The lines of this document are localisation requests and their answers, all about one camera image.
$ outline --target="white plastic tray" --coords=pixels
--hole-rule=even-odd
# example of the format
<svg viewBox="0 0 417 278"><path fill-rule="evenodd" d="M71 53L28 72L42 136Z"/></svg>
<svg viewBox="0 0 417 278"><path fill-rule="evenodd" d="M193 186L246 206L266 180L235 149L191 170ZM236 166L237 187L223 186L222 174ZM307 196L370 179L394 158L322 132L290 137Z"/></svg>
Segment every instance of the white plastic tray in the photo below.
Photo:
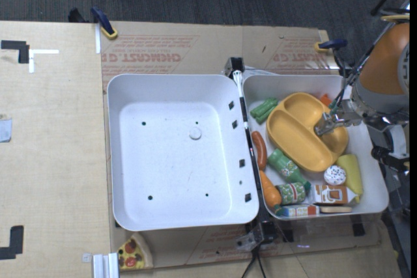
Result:
<svg viewBox="0 0 417 278"><path fill-rule="evenodd" d="M246 99L247 109L252 110L264 102L267 98L275 97L282 100L294 92L306 92L320 98L327 93L333 99L337 96L341 88L341 77L339 76L263 76L256 75L248 77L243 84L243 91ZM350 87L345 91L345 98L350 96ZM268 138L266 132L266 122L258 124L249 116L249 125L251 131L259 131L266 143L268 155L270 155L275 146ZM386 189L384 178L378 162L372 158L372 143L365 124L348 127L349 143L344 154L355 154L358 158L360 173L364 194L360 203L351 203L352 212L347 214L320 214L309 215L307 217L281 217L275 216L282 220L311 219L316 217L331 215L351 215L351 214L375 214L380 213L388 206L389 195ZM265 171L268 178L275 185L285 184L286 181L271 167L266 167ZM309 173L302 170L305 179L309 180L312 185L324 184L322 173Z"/></svg>
<svg viewBox="0 0 417 278"><path fill-rule="evenodd" d="M235 83L122 74L108 85L113 213L126 230L243 224L259 210Z"/></svg>

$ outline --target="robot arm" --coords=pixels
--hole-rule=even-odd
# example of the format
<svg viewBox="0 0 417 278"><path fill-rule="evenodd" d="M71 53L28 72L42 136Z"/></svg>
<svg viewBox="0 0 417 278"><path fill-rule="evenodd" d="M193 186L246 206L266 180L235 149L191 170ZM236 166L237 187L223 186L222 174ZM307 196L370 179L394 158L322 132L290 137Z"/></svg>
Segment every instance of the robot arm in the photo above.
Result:
<svg viewBox="0 0 417 278"><path fill-rule="evenodd" d="M388 139L386 145L377 143L383 150L376 150L373 157L381 161L381 152L389 152L394 159L401 159L399 164L402 164L407 157L395 150L403 145L391 144L398 140L396 129L409 122L409 45L409 23L395 24L383 33L364 64L348 78L347 84L352 85L350 98L343 100L340 96L335 100L331 111L323 113L316 124L315 133L322 136L338 126L363 122L371 138L380 135L383 140L377 141Z"/></svg>

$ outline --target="blue clamp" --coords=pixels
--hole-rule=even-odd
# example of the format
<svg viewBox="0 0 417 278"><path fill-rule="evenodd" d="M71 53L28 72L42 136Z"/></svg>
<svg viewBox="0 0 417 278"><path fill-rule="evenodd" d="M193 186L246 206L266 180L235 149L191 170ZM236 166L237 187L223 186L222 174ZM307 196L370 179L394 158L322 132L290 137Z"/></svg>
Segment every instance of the blue clamp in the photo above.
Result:
<svg viewBox="0 0 417 278"><path fill-rule="evenodd" d="M107 16L97 6L91 7L91 13L100 23L101 31L108 39L113 40L117 37L117 30L111 26Z"/></svg>
<svg viewBox="0 0 417 278"><path fill-rule="evenodd" d="M314 44L314 50L316 52L327 52L329 49L338 50L345 46L347 46L347 41L342 38L337 38L323 43L316 42Z"/></svg>

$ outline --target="black tape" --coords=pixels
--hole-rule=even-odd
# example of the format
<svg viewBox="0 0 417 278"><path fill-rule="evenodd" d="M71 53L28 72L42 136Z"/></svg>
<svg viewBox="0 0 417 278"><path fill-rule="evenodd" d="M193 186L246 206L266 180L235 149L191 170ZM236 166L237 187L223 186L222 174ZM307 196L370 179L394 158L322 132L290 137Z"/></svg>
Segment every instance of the black tape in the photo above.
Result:
<svg viewBox="0 0 417 278"><path fill-rule="evenodd" d="M25 41L1 41L1 49L19 50L19 63L29 64L29 46Z"/></svg>
<svg viewBox="0 0 417 278"><path fill-rule="evenodd" d="M8 247L0 247L0 260L12 260L16 254L23 253L23 226L13 226L10 229Z"/></svg>

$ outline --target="yellow divided plate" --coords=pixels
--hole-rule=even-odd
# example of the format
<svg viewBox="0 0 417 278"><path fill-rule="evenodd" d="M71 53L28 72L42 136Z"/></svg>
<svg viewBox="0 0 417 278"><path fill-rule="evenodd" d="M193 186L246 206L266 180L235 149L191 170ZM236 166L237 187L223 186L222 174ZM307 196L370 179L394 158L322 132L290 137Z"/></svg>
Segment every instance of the yellow divided plate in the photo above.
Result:
<svg viewBox="0 0 417 278"><path fill-rule="evenodd" d="M291 94L268 116L268 136L299 167L316 173L325 171L342 155L349 141L344 127L322 137L315 134L314 126L322 113L329 111L310 94Z"/></svg>

